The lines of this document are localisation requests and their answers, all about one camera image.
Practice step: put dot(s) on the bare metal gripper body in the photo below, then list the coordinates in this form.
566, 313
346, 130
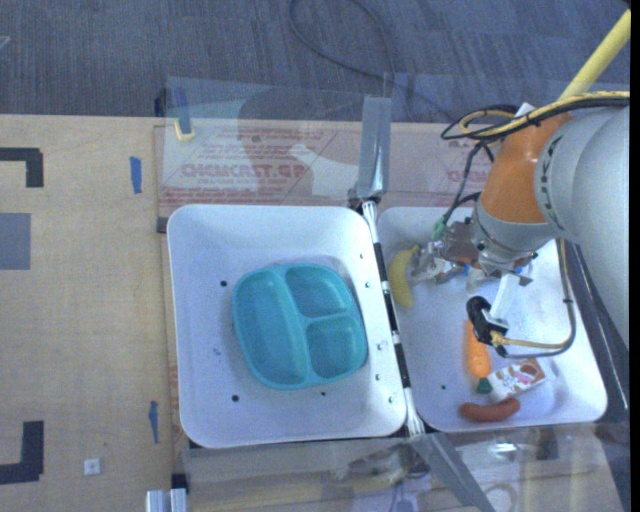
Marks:
457, 242

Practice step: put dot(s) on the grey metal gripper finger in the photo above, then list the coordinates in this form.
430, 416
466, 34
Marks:
448, 271
426, 265

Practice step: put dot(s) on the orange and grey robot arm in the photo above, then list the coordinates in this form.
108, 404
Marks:
575, 170

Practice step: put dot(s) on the yellow banana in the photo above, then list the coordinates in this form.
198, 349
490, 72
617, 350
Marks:
400, 280

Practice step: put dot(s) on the orange carrot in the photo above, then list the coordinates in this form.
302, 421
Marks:
477, 357

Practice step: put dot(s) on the white and brown carton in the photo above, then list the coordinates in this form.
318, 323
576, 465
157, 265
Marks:
520, 377

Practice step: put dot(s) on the red-brown sausage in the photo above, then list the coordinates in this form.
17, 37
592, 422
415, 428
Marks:
490, 410

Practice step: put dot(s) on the white plastic tray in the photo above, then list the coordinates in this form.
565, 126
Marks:
540, 400
210, 350

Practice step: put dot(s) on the teal divided plate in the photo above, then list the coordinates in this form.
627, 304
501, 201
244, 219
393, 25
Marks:
280, 330

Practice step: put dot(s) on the black cylinder on white bracket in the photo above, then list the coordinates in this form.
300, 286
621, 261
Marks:
481, 317

